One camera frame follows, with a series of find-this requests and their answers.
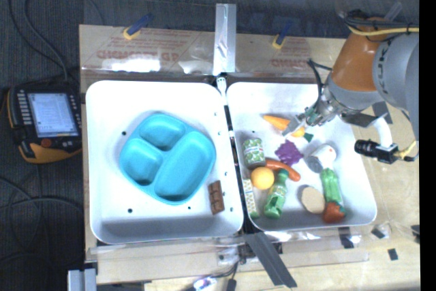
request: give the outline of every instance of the orange fruit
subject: orange fruit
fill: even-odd
[[[264,190],[271,188],[274,184],[274,172],[270,168],[260,166],[251,172],[251,182],[253,186]]]

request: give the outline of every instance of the green plastic bottle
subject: green plastic bottle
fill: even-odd
[[[268,199],[264,207],[264,214],[268,218],[280,218],[283,205],[285,204],[287,187],[286,179],[289,172],[285,169],[280,169],[277,174],[277,179],[269,190]]]

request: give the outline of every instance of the blue divided plate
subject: blue divided plate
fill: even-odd
[[[121,150],[121,172],[139,189],[167,204],[182,204],[212,170],[216,151],[204,134],[170,115],[152,114]]]

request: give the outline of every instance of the tin can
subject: tin can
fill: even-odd
[[[320,174],[325,168],[332,168],[336,159],[336,151],[329,144],[322,144],[305,161],[307,166],[314,172]]]
[[[253,170],[259,166],[265,166],[265,154],[260,138],[249,138],[243,143],[244,162],[248,169]]]

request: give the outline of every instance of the blue and yellow clip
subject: blue and yellow clip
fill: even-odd
[[[149,24],[149,22],[152,21],[152,19],[154,19],[154,16],[152,14],[147,14],[141,17],[132,26],[126,28],[123,31],[124,38],[128,40],[132,40],[135,37],[137,37],[140,33],[141,28],[146,27]]]
[[[274,37],[274,40],[272,41],[273,47],[281,48],[283,46],[283,44],[285,43],[287,31],[289,31],[289,28],[291,28],[291,25],[292,25],[291,21],[286,22],[286,25],[281,30],[281,32]]]

